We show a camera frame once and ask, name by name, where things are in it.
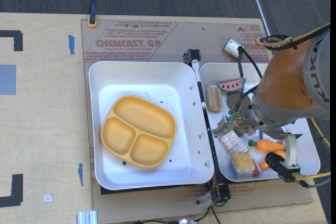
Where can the brown cardboard board red print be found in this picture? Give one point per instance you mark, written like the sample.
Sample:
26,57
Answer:
162,42

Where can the white carton with orange print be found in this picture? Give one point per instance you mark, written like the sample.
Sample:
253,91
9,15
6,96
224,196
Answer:
233,143

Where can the black cylinder on white bracket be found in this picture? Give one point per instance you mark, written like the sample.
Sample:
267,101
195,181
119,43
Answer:
284,165

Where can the brown round biscuit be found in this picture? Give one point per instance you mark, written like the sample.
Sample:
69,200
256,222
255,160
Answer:
233,99

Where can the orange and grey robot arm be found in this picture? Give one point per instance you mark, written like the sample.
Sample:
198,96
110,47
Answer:
286,81

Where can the orange carrot with green top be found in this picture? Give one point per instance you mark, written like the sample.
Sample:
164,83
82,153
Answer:
269,145

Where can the orange divided plate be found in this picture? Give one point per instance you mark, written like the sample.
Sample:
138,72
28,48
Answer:
139,131

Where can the white plastic tray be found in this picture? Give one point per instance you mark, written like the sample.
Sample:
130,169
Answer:
147,73
307,154

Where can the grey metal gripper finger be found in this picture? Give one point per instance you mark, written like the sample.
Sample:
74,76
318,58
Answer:
221,127
244,130

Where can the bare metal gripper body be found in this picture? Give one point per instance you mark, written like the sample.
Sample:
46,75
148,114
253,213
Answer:
253,119

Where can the red watermelon slice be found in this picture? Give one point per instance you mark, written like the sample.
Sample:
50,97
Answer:
231,85

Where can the orange and blue carton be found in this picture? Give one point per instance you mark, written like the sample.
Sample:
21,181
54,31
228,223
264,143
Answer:
246,173

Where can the thin black and white rod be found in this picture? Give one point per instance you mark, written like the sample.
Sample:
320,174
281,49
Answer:
207,115

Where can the small white can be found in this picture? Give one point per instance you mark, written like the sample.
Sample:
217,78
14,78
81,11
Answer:
231,47

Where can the yellow cheese wedge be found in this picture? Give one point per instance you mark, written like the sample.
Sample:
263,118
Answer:
243,161

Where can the tan bread bun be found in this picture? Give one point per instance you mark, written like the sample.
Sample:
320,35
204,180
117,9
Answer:
214,99

